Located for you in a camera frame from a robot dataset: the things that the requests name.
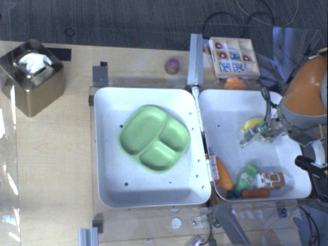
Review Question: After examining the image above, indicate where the white plastic tray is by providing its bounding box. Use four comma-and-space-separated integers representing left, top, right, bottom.
93, 87, 212, 209
198, 89, 313, 202

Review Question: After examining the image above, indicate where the orange toy fruit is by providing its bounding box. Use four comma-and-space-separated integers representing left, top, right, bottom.
223, 76, 248, 91

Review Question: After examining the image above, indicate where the orange carrot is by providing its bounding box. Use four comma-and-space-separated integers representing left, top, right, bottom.
215, 156, 241, 199

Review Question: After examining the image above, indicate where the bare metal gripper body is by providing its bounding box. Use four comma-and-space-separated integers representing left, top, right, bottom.
260, 117, 290, 139

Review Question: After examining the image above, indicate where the brown and white carton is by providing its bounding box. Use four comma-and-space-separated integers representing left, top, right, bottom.
254, 172, 286, 190

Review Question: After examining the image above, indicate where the clear plastic packet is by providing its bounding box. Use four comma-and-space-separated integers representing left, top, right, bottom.
190, 214, 214, 230

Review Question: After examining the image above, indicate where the black cylinder on white bracket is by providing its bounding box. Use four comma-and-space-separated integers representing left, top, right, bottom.
294, 139, 328, 179

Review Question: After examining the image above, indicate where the brown sausage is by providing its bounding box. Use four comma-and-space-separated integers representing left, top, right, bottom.
240, 188, 271, 199

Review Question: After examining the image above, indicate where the thin black and white rod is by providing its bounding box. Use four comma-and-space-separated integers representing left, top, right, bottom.
191, 85, 214, 189

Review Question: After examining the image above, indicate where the orange and white packet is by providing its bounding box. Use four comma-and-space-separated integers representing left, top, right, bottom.
209, 154, 221, 185

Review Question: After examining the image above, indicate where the wooden noughts and crosses box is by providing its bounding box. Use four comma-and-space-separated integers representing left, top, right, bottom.
208, 36, 261, 80

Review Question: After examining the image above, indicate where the gold tissue box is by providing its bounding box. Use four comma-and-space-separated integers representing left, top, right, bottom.
0, 38, 65, 118

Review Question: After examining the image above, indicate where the purple egg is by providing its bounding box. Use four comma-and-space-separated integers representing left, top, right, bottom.
164, 58, 180, 75

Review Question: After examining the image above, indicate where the green plastic bottle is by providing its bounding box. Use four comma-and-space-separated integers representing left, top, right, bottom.
234, 163, 259, 197

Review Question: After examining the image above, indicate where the yellow banana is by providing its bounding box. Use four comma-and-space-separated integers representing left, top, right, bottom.
240, 117, 264, 134

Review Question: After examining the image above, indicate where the green divided plate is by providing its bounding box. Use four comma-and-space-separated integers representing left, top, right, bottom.
118, 105, 192, 174

